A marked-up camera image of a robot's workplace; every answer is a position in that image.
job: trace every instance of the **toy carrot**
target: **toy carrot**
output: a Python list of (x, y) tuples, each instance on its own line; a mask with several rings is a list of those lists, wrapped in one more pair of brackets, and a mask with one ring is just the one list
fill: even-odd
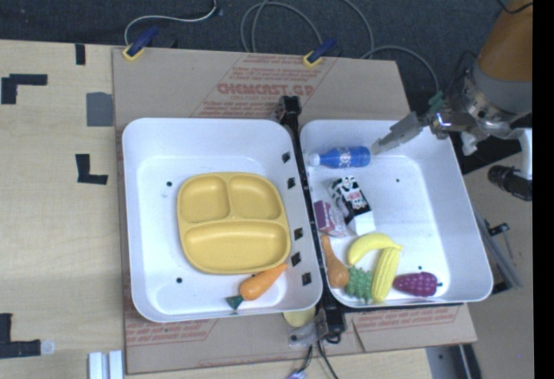
[(239, 295), (231, 296), (225, 300), (233, 310), (236, 310), (243, 300), (256, 300), (283, 274), (287, 264), (283, 262), (276, 267), (259, 272), (256, 275), (244, 280), (239, 287)]

